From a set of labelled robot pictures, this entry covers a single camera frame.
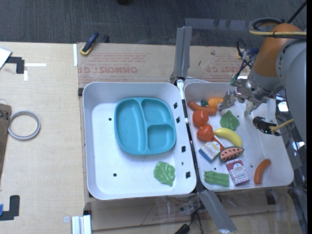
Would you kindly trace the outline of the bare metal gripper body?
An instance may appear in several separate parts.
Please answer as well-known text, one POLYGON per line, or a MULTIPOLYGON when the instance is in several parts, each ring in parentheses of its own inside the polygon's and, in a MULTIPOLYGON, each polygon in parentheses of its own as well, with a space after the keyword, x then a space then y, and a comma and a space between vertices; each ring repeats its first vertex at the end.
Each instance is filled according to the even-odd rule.
POLYGON ((254 86, 254 83, 250 82, 248 78, 236 80, 234 95, 240 100, 247 100, 253 104, 267 103, 269 100, 261 88, 257 85, 254 86))

